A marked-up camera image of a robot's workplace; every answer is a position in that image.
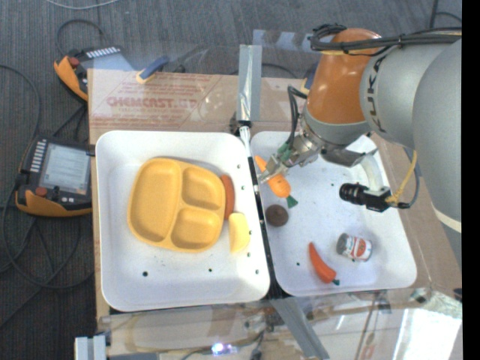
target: orange tray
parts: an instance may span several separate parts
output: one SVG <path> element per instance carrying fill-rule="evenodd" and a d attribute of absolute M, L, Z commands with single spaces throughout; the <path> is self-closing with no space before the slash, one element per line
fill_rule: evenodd
<path fill-rule="evenodd" d="M 169 158 L 154 158 L 136 174 L 127 222 L 140 240 L 174 251 L 200 252 L 218 240 L 225 188 L 212 171 Z"/>

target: can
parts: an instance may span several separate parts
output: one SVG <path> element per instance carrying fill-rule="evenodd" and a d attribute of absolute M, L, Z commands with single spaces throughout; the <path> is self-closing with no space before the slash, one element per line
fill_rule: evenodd
<path fill-rule="evenodd" d="M 342 233 L 337 241 L 337 253 L 352 260 L 367 261 L 372 254 L 372 242 L 365 238 Z"/>

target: orange and black device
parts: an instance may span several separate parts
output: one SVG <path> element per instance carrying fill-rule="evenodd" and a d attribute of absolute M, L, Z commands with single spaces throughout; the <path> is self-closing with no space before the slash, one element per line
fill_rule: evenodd
<path fill-rule="evenodd" d="M 72 49 L 60 61 L 55 61 L 53 67 L 60 80 L 85 101 L 89 98 L 87 81 L 89 68 L 134 70 L 130 62 L 122 55 L 120 46 Z"/>
<path fill-rule="evenodd" d="M 37 136 L 17 176 L 17 208 L 30 215 L 54 218 L 90 213 L 90 159 L 85 144 Z"/>

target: gray floor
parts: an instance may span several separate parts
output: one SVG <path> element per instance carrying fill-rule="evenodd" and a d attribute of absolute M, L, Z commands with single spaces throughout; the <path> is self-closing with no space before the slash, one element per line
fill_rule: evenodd
<path fill-rule="evenodd" d="M 96 0 L 51 0 L 76 7 Z M 60 82 L 54 60 L 71 48 L 98 47 L 101 39 L 93 25 L 73 22 L 65 26 L 56 46 L 56 32 L 67 20 L 99 23 L 114 44 L 122 45 L 140 65 L 158 54 L 165 43 L 232 47 L 252 44 L 255 30 L 310 33 L 325 23 L 371 29 L 382 36 L 429 28 L 434 0 L 121 0 L 98 9 L 71 10 L 45 0 L 0 0 L 0 199 L 2 207 L 17 174 L 17 167 L 36 124 L 40 96 L 39 129 L 69 140 L 86 140 L 84 103 Z M 439 0 L 436 27 L 461 26 L 462 0 Z M 305 72 L 298 63 L 295 71 Z M 225 74 L 235 68 L 217 60 L 208 70 L 186 65 L 192 72 Z M 278 68 L 271 74 L 282 76 Z M 73 120 L 61 127 L 73 116 Z M 49 284 L 74 284 L 71 289 L 49 289 L 27 281 L 8 265 L 0 242 L 0 358 L 72 359 L 74 338 L 95 333 L 95 288 L 92 277 L 92 227 L 88 217 L 69 220 L 33 220 L 9 207 L 1 233 L 17 252 L 28 233 L 18 265 L 30 278 L 44 283 L 73 256 Z"/>

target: carrot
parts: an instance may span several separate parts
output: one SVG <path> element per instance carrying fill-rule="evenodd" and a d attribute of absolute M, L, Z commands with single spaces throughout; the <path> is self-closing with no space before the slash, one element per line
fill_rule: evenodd
<path fill-rule="evenodd" d="M 223 218 L 228 220 L 228 217 L 233 212 L 233 206 L 235 205 L 235 190 L 233 189 L 233 182 L 230 176 L 221 175 L 220 180 L 225 187 L 225 214 Z"/>
<path fill-rule="evenodd" d="M 255 161 L 260 168 L 260 171 L 265 171 L 267 167 L 266 161 L 258 155 L 255 156 Z M 277 175 L 270 178 L 268 180 L 268 185 L 270 186 L 271 191 L 278 197 L 288 197 L 290 195 L 290 191 L 292 190 L 289 182 L 284 178 L 281 173 L 278 173 Z"/>
<path fill-rule="evenodd" d="M 308 253 L 310 254 L 310 261 L 313 265 L 313 268 L 315 269 L 315 272 L 321 281 L 326 284 L 340 284 L 340 281 L 335 279 L 335 277 L 337 276 L 337 272 L 334 269 L 330 268 L 328 265 L 326 265 L 326 263 L 318 254 L 317 249 L 315 249 L 315 245 L 312 241 L 308 244 Z"/>

